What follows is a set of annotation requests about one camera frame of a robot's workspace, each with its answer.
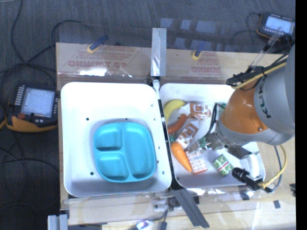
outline carrot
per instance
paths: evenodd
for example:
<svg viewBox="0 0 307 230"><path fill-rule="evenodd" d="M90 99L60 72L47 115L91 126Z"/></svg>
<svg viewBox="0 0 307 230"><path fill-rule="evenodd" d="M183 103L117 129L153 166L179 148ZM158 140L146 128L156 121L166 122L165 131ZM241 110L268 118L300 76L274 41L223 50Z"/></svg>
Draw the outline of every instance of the carrot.
<svg viewBox="0 0 307 230"><path fill-rule="evenodd" d="M191 165L189 163L188 157L183 150L182 146L178 142L173 142L171 145L171 151L175 158L185 167L189 172L192 172Z"/></svg>
<svg viewBox="0 0 307 230"><path fill-rule="evenodd" d="M184 125L186 120L187 120L187 115L181 114L180 118L178 119L178 121L175 124L173 124L170 127L167 127L167 132L169 134L176 132L177 130L179 130Z"/></svg>

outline gray carpet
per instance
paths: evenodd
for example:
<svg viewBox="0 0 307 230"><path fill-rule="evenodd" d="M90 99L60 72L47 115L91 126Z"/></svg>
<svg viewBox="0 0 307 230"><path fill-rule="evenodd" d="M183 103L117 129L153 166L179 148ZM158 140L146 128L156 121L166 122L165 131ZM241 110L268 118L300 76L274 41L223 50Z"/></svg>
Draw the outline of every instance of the gray carpet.
<svg viewBox="0 0 307 230"><path fill-rule="evenodd" d="M267 41L255 33L262 12L295 19L295 0L0 0L0 104L6 108L19 83L55 83L55 42L107 34L110 45L151 47L151 29L165 27L168 48L204 40L205 50L256 53ZM288 51L278 43L272 49ZM58 129L0 130L1 230L47 229L47 215L59 213L58 145Z"/></svg>

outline wooden table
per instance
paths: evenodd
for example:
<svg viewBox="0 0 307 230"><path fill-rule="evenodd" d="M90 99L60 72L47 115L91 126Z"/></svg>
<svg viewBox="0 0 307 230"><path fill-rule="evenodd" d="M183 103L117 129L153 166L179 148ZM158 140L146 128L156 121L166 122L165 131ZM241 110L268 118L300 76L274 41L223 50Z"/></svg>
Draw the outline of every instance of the wooden table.
<svg viewBox="0 0 307 230"><path fill-rule="evenodd" d="M146 72L150 69L151 49L111 46L113 59L125 68L115 68L115 74L131 73L129 67L134 67L133 73L137 74L138 67L142 74L136 76L136 82L144 82ZM70 81L103 81L104 78L95 76L74 76L74 67L78 54L84 57L86 45L58 44L57 67L58 67L58 91ZM191 59L192 52L187 50L167 50L167 69L169 74L162 78L164 82L197 82L222 84L234 73L246 70L257 54L250 53L227 53L227 52L203 52L200 62ZM267 66L274 62L280 55L266 55L260 62ZM295 138L283 144L287 156L288 165L283 173L280 186L274 193L268 194L263 190L250 191L249 200L243 200L238 188L219 188L218 190L205 189L206 193L199 197L199 208L214 230L233 229L295 229L296 228L296 200L290 184L295 184ZM266 180L272 178L279 171L279 165L273 146L258 143L263 164L266 170ZM69 212L69 225L103 224L103 230L127 230L135 227L141 219L158 218L163 213L165 195L114 195L88 198L69 198L63 183L63 147L61 108L59 103L59 160L60 160L60 199L61 209ZM159 222L147 229L159 229ZM168 230L202 229L194 227L181 207L169 211L167 218Z"/></svg>

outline white tray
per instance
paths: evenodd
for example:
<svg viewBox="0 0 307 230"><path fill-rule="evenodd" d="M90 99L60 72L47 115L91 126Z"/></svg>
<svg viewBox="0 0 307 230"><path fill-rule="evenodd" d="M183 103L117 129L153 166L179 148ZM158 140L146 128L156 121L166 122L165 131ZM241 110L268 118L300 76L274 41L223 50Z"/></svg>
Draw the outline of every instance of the white tray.
<svg viewBox="0 0 307 230"><path fill-rule="evenodd" d="M227 103L233 89L227 85L214 85L214 84L180 84L180 83L167 83L160 88L160 97L163 106L173 99L180 99L185 102L204 103L211 106L211 110L215 102ZM169 124L177 120L180 115L174 112L169 119ZM210 119L205 122L200 122L201 126L194 139L201 138L209 129ZM256 142L248 143L244 146L250 152L257 152L258 146ZM229 154L224 149L213 151L205 151L202 155L205 159L208 170L196 175L188 172L172 155L172 162L174 173L178 183L185 188L208 188L220 186L236 186L243 183L235 179L231 174L222 176L212 165L212 161L219 155L224 154L228 161L234 167L240 167L249 171L249 163L247 159L239 160L233 155ZM257 155L257 161L261 176L265 176L265 169L262 163L260 154Z"/></svg>
<svg viewBox="0 0 307 230"><path fill-rule="evenodd" d="M162 192L171 171L156 93L145 84L71 82L61 91L64 186L75 197ZM157 166L140 182L104 180L94 161L93 135L103 124L136 122L151 133Z"/></svg>

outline blue clamp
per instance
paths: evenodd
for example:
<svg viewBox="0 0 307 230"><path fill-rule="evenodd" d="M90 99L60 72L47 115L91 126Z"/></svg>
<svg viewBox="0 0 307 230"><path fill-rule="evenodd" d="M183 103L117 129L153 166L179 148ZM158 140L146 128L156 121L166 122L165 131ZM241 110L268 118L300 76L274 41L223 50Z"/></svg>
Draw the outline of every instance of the blue clamp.
<svg viewBox="0 0 307 230"><path fill-rule="evenodd" d="M104 44L105 41L108 39L109 39L108 35L104 35L98 38L95 42L93 42L87 47L87 51L91 54L94 53L97 49L99 49L99 45Z"/></svg>
<svg viewBox="0 0 307 230"><path fill-rule="evenodd" d="M193 55L192 55L192 58L193 58L193 59L199 59L199 58L200 58L200 56L201 56L201 51L202 51L202 49L204 48L205 44L206 44L206 42L205 42L205 41L202 41L202 42L198 45L197 49L193 52Z"/></svg>

